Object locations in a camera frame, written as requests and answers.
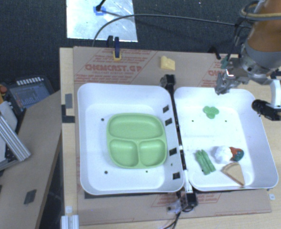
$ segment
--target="multimeter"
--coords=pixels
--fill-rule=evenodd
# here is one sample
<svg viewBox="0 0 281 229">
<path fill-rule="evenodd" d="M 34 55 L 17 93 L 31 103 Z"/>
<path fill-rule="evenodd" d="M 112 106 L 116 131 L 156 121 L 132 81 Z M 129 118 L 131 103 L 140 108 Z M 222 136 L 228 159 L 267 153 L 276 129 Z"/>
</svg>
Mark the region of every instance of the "multimeter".
<svg viewBox="0 0 281 229">
<path fill-rule="evenodd" d="M 0 83 L 0 104 L 9 102 L 15 115 L 19 116 L 25 109 L 52 93 L 54 90 L 46 76 L 17 78 L 10 84 Z"/>
</svg>

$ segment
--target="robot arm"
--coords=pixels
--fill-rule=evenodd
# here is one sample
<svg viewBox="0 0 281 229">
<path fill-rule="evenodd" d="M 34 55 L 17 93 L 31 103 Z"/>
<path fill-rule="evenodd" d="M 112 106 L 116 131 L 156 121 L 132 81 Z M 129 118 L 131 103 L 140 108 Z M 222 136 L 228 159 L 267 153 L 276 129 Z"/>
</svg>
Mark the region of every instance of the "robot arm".
<svg viewBox="0 0 281 229">
<path fill-rule="evenodd" d="M 257 6 L 254 13 L 251 7 Z M 218 75 L 216 93 L 228 93 L 232 87 L 253 80 L 271 87 L 271 103 L 256 100 L 252 107 L 271 120 L 281 120 L 281 80 L 276 79 L 281 66 L 281 0 L 252 2 L 240 11 L 241 20 L 254 22 L 239 58 L 222 62 L 223 73 Z"/>
</svg>

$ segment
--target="green plate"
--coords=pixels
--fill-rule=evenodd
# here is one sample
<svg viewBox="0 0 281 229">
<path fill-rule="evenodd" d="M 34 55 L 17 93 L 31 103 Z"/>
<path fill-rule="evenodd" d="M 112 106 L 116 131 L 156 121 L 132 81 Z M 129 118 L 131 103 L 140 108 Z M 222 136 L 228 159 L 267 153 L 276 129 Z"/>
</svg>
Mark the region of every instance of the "green plate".
<svg viewBox="0 0 281 229">
<path fill-rule="evenodd" d="M 167 157 L 162 122 L 150 114 L 115 114 L 107 125 L 108 151 L 123 168 L 153 168 Z"/>
</svg>

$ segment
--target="yellow sponge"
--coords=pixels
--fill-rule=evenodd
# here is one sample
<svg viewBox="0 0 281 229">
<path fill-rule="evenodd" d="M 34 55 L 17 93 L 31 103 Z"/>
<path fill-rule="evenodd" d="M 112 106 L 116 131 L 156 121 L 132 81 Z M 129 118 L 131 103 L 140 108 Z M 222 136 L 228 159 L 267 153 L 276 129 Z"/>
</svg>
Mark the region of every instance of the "yellow sponge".
<svg viewBox="0 0 281 229">
<path fill-rule="evenodd" d="M 161 69 L 175 71 L 175 61 L 167 58 L 166 56 L 161 57 Z"/>
</svg>

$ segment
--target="metal plate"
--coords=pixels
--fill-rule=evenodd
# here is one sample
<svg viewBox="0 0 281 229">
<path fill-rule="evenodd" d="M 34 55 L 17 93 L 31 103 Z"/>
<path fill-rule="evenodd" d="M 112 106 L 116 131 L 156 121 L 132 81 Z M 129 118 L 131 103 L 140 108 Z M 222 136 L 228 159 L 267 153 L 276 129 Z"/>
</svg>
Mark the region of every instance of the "metal plate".
<svg viewBox="0 0 281 229">
<path fill-rule="evenodd" d="M 132 0 L 106 0 L 101 10 L 95 7 L 102 0 L 66 0 L 67 1 L 67 37 L 77 39 L 94 39 L 97 31 L 105 23 L 133 14 Z M 134 17 L 118 20 L 104 28 L 98 40 L 106 40 L 109 35 L 118 36 L 122 42 L 137 42 Z"/>
</svg>

